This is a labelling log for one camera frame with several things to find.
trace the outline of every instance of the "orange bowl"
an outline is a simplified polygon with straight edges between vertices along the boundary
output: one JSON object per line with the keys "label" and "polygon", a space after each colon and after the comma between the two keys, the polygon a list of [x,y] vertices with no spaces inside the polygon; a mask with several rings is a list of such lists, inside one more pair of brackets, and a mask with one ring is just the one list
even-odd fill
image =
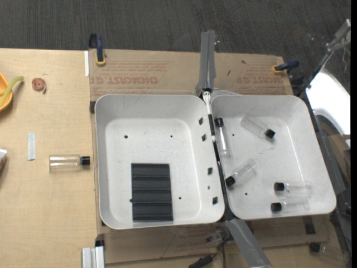
{"label": "orange bowl", "polygon": [[[5,79],[5,77],[2,75],[2,73],[0,73],[0,92],[5,90],[7,88],[7,86],[9,85],[9,83],[7,82],[7,80]],[[4,104],[0,107],[0,111],[3,111],[11,102],[12,99],[12,91],[10,92],[10,94],[7,96]]]}

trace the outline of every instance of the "white plastic tray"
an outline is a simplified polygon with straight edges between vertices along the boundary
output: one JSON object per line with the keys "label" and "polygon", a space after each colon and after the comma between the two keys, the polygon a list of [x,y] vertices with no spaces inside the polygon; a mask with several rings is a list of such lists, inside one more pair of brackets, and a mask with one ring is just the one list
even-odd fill
{"label": "white plastic tray", "polygon": [[[228,188],[229,206],[242,219],[303,216],[330,213],[336,197],[303,101],[293,96],[220,95],[211,102],[214,118],[221,117],[230,136],[232,167],[247,159],[257,163],[256,176]],[[273,141],[260,138],[240,125],[252,114],[276,132]],[[310,209],[272,213],[271,203],[283,199],[273,190],[276,181],[312,184]]]}
{"label": "white plastic tray", "polygon": [[[213,223],[223,216],[218,167],[201,99],[193,95],[105,95],[95,105],[95,120],[100,215],[107,226]],[[132,163],[169,164],[172,222],[132,220]],[[210,175],[208,168],[213,169]]]}

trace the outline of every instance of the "table surface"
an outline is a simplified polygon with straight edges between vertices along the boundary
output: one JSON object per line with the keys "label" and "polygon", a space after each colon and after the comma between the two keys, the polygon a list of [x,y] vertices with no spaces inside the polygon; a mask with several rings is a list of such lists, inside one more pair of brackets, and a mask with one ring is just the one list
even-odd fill
{"label": "table surface", "polygon": [[[49,155],[93,158],[90,88],[83,51],[0,49],[0,71],[23,75],[11,105],[0,113],[0,148],[8,160],[0,173],[0,267],[80,267],[83,247],[97,236],[93,166],[75,173],[50,173]],[[31,87],[43,78],[45,94]],[[27,134],[36,134],[36,158],[27,161]],[[330,241],[337,243],[332,230]],[[307,245],[265,248],[274,267],[319,267]],[[198,259],[152,260],[111,267],[187,267]],[[233,266],[246,263],[227,254]],[[212,267],[222,267],[214,261]],[[324,267],[336,267],[326,263]]]}

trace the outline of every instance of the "white strip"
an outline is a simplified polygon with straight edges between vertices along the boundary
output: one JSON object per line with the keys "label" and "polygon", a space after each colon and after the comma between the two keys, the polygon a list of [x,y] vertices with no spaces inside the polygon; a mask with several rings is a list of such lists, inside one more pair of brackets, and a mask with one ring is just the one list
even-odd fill
{"label": "white strip", "polygon": [[29,132],[27,134],[27,161],[31,161],[36,158],[35,139],[36,134],[34,132]]}
{"label": "white strip", "polygon": [[89,76],[89,51],[84,51],[84,71],[85,76]]}

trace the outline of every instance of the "transparent tube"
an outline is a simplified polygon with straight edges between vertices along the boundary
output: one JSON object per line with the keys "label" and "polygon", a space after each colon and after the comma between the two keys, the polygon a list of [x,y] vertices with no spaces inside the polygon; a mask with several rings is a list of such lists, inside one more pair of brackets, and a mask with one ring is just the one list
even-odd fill
{"label": "transparent tube", "polygon": [[90,165],[90,157],[79,155],[51,155],[50,170],[80,170],[82,166]]}
{"label": "transparent tube", "polygon": [[242,127],[250,130],[260,137],[268,137],[269,139],[272,139],[275,135],[275,132],[257,117],[244,115],[240,124]]}
{"label": "transparent tube", "polygon": [[312,253],[316,254],[323,261],[346,265],[350,260],[350,255],[347,251],[332,246],[329,243],[311,242],[309,248]]}
{"label": "transparent tube", "polygon": [[257,163],[253,159],[249,159],[232,171],[231,176],[226,178],[227,186],[242,185],[244,182],[251,179],[256,174]]}
{"label": "transparent tube", "polygon": [[310,203],[306,197],[284,199],[280,200],[279,202],[272,203],[271,205],[271,210],[273,213],[296,212],[304,209],[310,209]]}
{"label": "transparent tube", "polygon": [[216,125],[216,141],[219,151],[219,155],[222,156],[231,156],[231,148],[228,139],[227,128],[224,126],[222,118],[216,118],[214,120]]}
{"label": "transparent tube", "polygon": [[312,185],[303,181],[284,181],[276,182],[274,190],[277,195],[285,197],[310,197],[312,194]]}

